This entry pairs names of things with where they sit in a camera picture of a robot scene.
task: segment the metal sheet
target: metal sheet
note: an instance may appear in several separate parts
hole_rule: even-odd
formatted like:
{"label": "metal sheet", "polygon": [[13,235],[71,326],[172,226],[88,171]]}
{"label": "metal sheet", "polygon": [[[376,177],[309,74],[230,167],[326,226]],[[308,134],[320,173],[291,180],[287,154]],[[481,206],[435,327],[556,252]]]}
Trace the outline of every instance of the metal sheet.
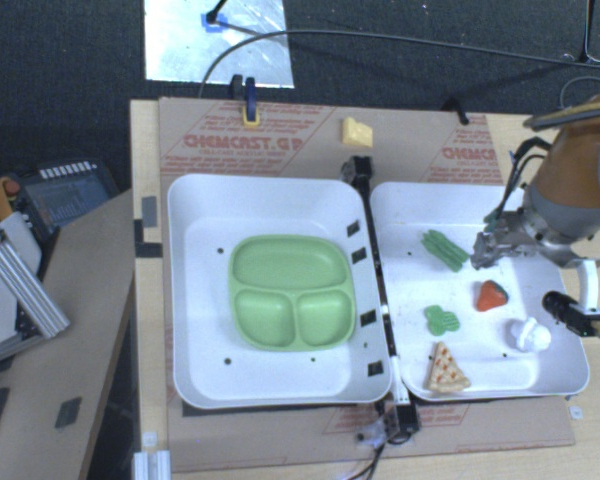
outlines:
{"label": "metal sheet", "polygon": [[[219,0],[145,0],[148,80],[200,82],[211,62],[251,34],[209,26],[204,15]],[[228,0],[220,21],[256,33],[284,30],[282,0]],[[258,86],[293,88],[286,36],[251,43],[224,59],[210,83],[227,84],[234,74],[253,76]]]}

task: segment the green divided plate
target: green divided plate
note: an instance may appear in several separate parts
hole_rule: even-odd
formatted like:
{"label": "green divided plate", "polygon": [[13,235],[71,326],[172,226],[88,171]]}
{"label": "green divided plate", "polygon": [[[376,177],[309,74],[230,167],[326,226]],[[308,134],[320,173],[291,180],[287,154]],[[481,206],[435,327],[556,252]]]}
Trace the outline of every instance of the green divided plate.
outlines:
{"label": "green divided plate", "polygon": [[349,263],[321,238],[261,235],[229,263],[231,312],[242,337],[266,350],[318,350],[351,336],[355,297]]}

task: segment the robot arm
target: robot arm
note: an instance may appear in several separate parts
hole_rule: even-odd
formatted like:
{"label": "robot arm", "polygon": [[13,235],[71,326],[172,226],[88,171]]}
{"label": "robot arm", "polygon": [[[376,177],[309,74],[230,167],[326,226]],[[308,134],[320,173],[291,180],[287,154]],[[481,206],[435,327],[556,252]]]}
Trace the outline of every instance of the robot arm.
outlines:
{"label": "robot arm", "polygon": [[[563,127],[553,145],[534,137],[513,155],[514,166],[502,203],[485,218],[487,226],[476,237],[471,263],[476,269],[488,268],[505,256],[538,253],[560,268],[575,268],[580,273],[587,270],[586,263],[592,260],[578,256],[571,245],[600,230],[600,96],[579,107],[532,118],[525,124],[535,130],[558,124]],[[525,187],[522,205],[515,211],[504,211],[524,166],[539,157],[527,156],[533,147],[547,151],[546,157]],[[597,276],[589,279],[591,282],[597,287]],[[586,325],[579,325],[585,332],[579,333],[581,336],[600,335],[599,330],[592,331],[600,325],[591,327],[591,308],[585,307],[584,301],[577,304],[573,299],[568,303],[560,300],[562,311],[557,311],[555,304],[549,304],[553,309],[547,305],[545,309],[565,323],[586,321]],[[574,311],[581,315],[574,316]]]}

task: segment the black connector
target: black connector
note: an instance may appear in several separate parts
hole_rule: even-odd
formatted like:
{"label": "black connector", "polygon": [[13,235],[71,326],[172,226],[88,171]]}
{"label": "black connector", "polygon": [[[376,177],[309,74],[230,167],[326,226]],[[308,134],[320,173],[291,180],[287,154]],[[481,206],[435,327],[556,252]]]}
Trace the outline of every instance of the black connector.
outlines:
{"label": "black connector", "polygon": [[467,117],[464,108],[460,104],[460,101],[457,98],[454,98],[453,96],[447,98],[447,101],[444,102],[440,110],[442,110],[443,112],[453,111],[456,114],[458,114],[458,120],[460,121],[460,124],[462,126],[467,126],[470,123],[470,120]]}
{"label": "black connector", "polygon": [[402,436],[411,436],[420,430],[420,416],[415,403],[396,406],[398,412],[398,425]]}
{"label": "black connector", "polygon": [[549,292],[542,298],[542,307],[560,322],[564,322],[567,329],[578,336],[596,336],[592,322],[600,321],[600,313],[586,311],[578,303],[563,293]]}

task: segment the cable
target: cable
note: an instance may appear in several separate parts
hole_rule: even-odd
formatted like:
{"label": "cable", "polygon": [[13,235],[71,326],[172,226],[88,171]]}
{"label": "cable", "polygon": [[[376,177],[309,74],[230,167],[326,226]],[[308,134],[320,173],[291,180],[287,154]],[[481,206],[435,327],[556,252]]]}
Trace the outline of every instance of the cable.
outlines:
{"label": "cable", "polygon": [[358,478],[362,478],[367,473],[368,473],[368,475],[366,476],[365,480],[371,480],[373,478],[374,473],[376,472],[376,468],[378,467],[378,462],[380,461],[380,456],[382,455],[384,447],[385,447],[384,444],[379,446],[378,449],[376,450],[376,454],[373,457],[373,460],[371,461],[371,464],[369,464],[362,471],[356,473],[353,476],[350,476],[349,478],[347,478],[347,480],[358,480]]}
{"label": "cable", "polygon": [[411,434],[400,433],[387,441],[392,446],[402,446],[411,440]]}
{"label": "cable", "polygon": [[[538,147],[544,151],[549,151],[551,149],[551,144],[546,140],[540,137],[531,137],[530,139],[525,140],[518,149],[515,154],[512,155],[513,166],[511,167],[511,172],[509,173],[509,179],[505,184],[504,194],[502,196],[502,200],[500,204],[495,207],[495,209],[485,217],[485,222],[487,223],[487,229],[492,231],[495,223],[502,216],[502,212],[504,211],[504,207],[509,200],[509,196],[514,191],[514,189],[518,186],[518,182],[520,181],[520,176],[522,176],[522,172],[527,167],[527,164],[533,159],[541,159],[544,158],[543,155],[529,155],[525,158],[525,155],[534,147]],[[520,161],[523,160],[522,165],[518,167]]]}
{"label": "cable", "polygon": [[597,76],[578,76],[576,78],[572,78],[571,80],[569,80],[566,84],[564,84],[562,86],[562,89],[560,89],[560,99],[559,99],[560,108],[566,108],[566,106],[564,104],[564,95],[567,92],[567,89],[569,87],[571,87],[573,84],[575,84],[576,82],[582,82],[585,80],[590,80],[592,82],[600,83],[600,77],[597,77]]}
{"label": "cable", "polygon": [[472,51],[478,53],[486,53],[490,55],[500,55],[503,57],[511,57],[514,59],[523,59],[523,60],[531,60],[536,62],[544,62],[547,64],[558,64],[563,66],[571,66],[571,67],[579,67],[579,68],[587,68],[587,69],[600,69],[600,66],[591,65],[591,64],[582,64],[575,62],[565,62],[557,59],[547,59],[545,57],[536,57],[534,55],[526,55],[522,53],[511,53],[504,52],[500,50],[493,50],[491,48],[482,48],[480,46],[466,46],[462,44],[456,43],[447,43],[444,41],[433,41],[430,39],[417,39],[415,37],[407,37],[407,36],[397,36],[392,34],[374,34],[371,32],[353,32],[353,31],[345,31],[345,30],[318,30],[318,29],[297,29],[297,30],[279,30],[276,32],[267,32],[265,34],[259,34],[257,36],[249,37],[244,41],[240,41],[239,43],[234,44],[230,48],[227,48],[224,52],[222,52],[216,59],[211,63],[209,69],[205,73],[202,82],[200,82],[200,88],[198,90],[198,98],[202,98],[202,93],[204,91],[204,87],[213,73],[213,70],[216,68],[222,60],[228,55],[232,54],[236,50],[243,48],[251,43],[255,43],[256,41],[262,41],[263,39],[271,39],[273,37],[278,36],[291,36],[291,35],[326,35],[326,36],[345,36],[345,37],[359,37],[359,38],[367,38],[367,39],[382,39],[386,41],[399,41],[404,43],[414,43],[414,44],[423,44],[427,46],[437,46],[440,48],[453,48],[456,50],[465,50]]}
{"label": "cable", "polygon": [[593,55],[589,55],[589,37],[591,34],[591,25],[593,21],[593,4],[595,0],[587,0],[587,7],[584,17],[584,45],[582,54],[591,62],[597,62],[600,64],[600,59],[595,58]]}
{"label": "cable", "polygon": [[567,107],[550,114],[540,114],[527,119],[522,125],[534,132],[554,128],[574,121],[600,117],[600,101],[589,101],[575,107]]}

